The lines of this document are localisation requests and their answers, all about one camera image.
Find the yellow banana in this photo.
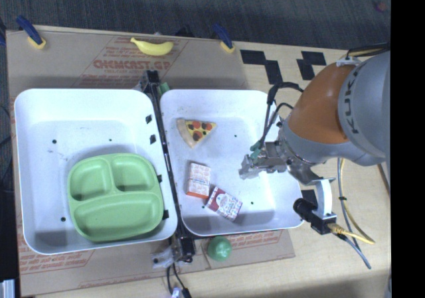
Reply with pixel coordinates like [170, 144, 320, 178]
[129, 37, 175, 56]

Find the green round toy fruit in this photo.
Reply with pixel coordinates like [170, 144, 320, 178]
[207, 236, 233, 262]

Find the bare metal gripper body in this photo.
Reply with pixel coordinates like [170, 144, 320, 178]
[261, 141, 325, 186]

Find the white plastic tray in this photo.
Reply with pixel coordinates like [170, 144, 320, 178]
[159, 88, 306, 238]
[13, 88, 179, 256]

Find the green divided plate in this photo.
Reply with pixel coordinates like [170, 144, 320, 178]
[66, 153, 165, 244]

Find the toy pizza slice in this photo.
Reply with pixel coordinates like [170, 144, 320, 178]
[175, 117, 218, 149]

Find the brown cardboard board red print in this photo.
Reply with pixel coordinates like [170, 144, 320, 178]
[5, 24, 296, 298]

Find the orange and white carton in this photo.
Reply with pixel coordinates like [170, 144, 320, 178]
[185, 162, 213, 200]

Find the black block with thin wires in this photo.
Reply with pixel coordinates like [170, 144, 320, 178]
[170, 236, 197, 263]
[145, 70, 161, 92]

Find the black cylinder on white bracket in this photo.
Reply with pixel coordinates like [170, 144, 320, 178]
[292, 177, 338, 236]

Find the thin black and white rod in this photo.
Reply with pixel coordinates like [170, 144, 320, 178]
[149, 83, 187, 241]

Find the red and white carton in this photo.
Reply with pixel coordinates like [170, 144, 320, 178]
[205, 186, 244, 222]

